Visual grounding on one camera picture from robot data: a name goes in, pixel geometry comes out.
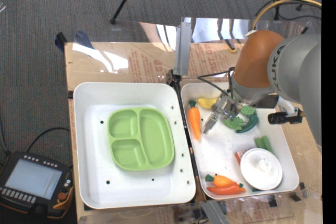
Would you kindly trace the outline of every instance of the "orange toy vegetable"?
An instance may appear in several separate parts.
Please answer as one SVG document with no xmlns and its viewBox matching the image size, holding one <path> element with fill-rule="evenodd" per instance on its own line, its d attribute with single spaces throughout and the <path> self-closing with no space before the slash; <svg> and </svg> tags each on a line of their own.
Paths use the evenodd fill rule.
<svg viewBox="0 0 336 224">
<path fill-rule="evenodd" d="M 194 135 L 197 140 L 201 139 L 201 114 L 196 108 L 196 102 L 190 101 L 189 102 L 191 108 L 189 110 L 189 120 L 191 128 L 193 129 Z"/>
<path fill-rule="evenodd" d="M 207 187 L 207 190 L 217 195 L 230 195 L 245 192 L 245 188 L 243 187 L 243 185 L 238 185 L 236 182 L 225 187 Z"/>
<path fill-rule="evenodd" d="M 213 182 L 216 187 L 225 187 L 225 186 L 229 186 L 232 183 L 234 183 L 233 180 L 231 180 L 230 178 L 226 176 L 222 176 L 222 175 L 215 175 L 215 177 L 211 175 L 206 175 L 205 181 Z"/>
</svg>

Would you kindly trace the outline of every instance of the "yellow cable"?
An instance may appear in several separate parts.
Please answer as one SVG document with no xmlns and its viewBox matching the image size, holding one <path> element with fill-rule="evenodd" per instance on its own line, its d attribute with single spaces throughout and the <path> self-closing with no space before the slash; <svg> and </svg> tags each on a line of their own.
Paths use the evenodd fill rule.
<svg viewBox="0 0 336 224">
<path fill-rule="evenodd" d="M 256 27 L 256 24 L 258 22 L 258 20 L 260 19 L 260 17 L 268 10 L 270 10 L 271 8 L 273 7 L 276 7 L 278 5 L 281 5 L 281 4 L 285 4 L 285 3 L 292 3 L 293 1 L 297 1 L 298 4 L 301 4 L 301 2 L 306 2 L 306 3 L 310 3 L 310 4 L 314 4 L 316 5 L 317 7 L 322 7 L 322 4 L 317 2 L 317 1 L 314 1 L 314 0 L 278 0 L 278 1 L 275 1 L 273 3 L 271 3 L 270 5 L 266 6 L 264 9 L 262 9 L 259 14 L 257 15 L 257 17 L 254 19 L 253 23 L 252 23 L 252 27 L 251 27 L 251 30 L 254 30 L 254 28 Z"/>
</svg>

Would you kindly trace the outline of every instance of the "green divided plate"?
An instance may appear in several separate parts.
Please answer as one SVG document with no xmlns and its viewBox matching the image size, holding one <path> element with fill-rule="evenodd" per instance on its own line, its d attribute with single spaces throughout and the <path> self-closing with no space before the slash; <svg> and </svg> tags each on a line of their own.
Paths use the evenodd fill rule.
<svg viewBox="0 0 336 224">
<path fill-rule="evenodd" d="M 174 158 L 172 131 L 165 115 L 150 107 L 114 111 L 108 119 L 108 138 L 114 162 L 125 170 L 151 170 Z"/>
</svg>

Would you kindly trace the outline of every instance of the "display screen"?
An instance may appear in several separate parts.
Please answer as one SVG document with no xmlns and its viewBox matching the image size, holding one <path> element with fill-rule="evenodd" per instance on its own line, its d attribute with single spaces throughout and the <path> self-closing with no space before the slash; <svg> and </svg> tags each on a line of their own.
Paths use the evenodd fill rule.
<svg viewBox="0 0 336 224">
<path fill-rule="evenodd" d="M 5 186 L 51 199 L 62 171 L 19 159 Z"/>
</svg>

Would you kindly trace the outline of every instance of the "table surface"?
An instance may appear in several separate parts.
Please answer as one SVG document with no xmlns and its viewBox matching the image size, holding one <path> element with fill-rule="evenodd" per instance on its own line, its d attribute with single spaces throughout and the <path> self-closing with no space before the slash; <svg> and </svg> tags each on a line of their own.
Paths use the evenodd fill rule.
<svg viewBox="0 0 336 224">
<path fill-rule="evenodd" d="M 184 18 L 193 25 L 188 76 L 182 76 L 182 84 L 199 82 L 197 76 L 227 70 L 234 66 L 246 40 L 250 21 L 233 19 Z M 260 29 L 277 31 L 284 37 L 299 34 L 302 25 L 295 22 L 265 22 Z M 80 39 L 65 43 L 65 64 L 69 92 L 73 171 L 77 219 L 79 223 L 189 223 L 186 216 L 200 207 L 204 198 L 200 186 L 196 203 L 176 206 L 154 206 L 122 209 L 89 209 L 80 197 L 78 155 L 74 100 L 72 94 L 83 82 L 151 82 L 165 83 L 166 75 L 174 67 L 176 27 L 117 21 L 112 26 L 111 41 L 84 44 Z M 322 156 L 317 149 L 307 121 L 301 124 L 283 124 L 282 129 L 294 160 L 299 187 L 291 193 L 275 195 L 277 205 L 265 203 L 268 197 L 259 195 L 244 199 L 226 199 L 226 219 L 229 223 L 322 223 Z"/>
</svg>

